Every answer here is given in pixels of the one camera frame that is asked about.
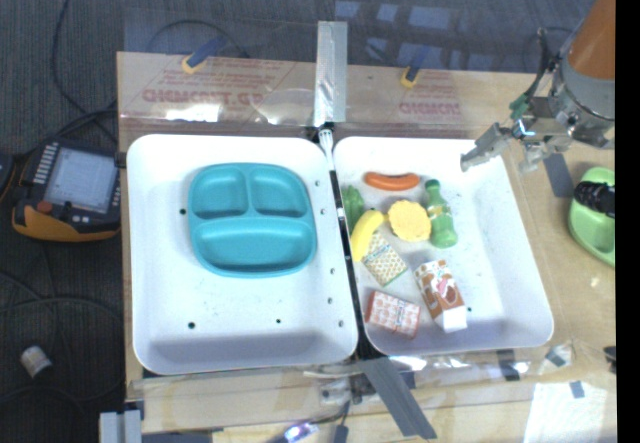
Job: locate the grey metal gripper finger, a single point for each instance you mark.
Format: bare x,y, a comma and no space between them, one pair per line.
536,153
486,145

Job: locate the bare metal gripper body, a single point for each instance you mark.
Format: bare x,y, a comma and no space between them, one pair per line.
560,123

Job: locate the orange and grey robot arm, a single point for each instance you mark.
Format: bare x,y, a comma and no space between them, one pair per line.
596,41

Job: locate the green bottle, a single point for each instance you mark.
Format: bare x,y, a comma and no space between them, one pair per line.
441,223

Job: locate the green divided plate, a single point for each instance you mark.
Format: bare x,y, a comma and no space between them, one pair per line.
592,236

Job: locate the orange sausage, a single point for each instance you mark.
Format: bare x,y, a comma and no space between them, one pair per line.
391,181

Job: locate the yellow round biscuit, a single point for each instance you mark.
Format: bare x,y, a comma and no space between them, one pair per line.
410,221

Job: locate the white plastic tray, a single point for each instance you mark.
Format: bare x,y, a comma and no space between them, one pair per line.
240,321
495,271

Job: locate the brown cardboard board red print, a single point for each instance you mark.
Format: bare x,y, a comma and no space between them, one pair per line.
570,291

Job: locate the green broccoli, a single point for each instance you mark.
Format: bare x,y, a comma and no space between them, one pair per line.
354,205

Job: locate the yellow banana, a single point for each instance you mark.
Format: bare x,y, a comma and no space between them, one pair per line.
362,233

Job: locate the yellow and green patterned packet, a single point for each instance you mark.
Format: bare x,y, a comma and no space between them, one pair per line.
384,261

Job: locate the brown and white carton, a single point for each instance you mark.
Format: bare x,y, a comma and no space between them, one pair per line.
442,296

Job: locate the orange patterned carton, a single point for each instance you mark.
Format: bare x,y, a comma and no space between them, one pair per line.
393,315

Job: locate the blue divided plate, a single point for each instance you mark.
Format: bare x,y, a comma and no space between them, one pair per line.
252,236

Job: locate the small grey can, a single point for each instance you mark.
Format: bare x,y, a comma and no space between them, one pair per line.
36,361

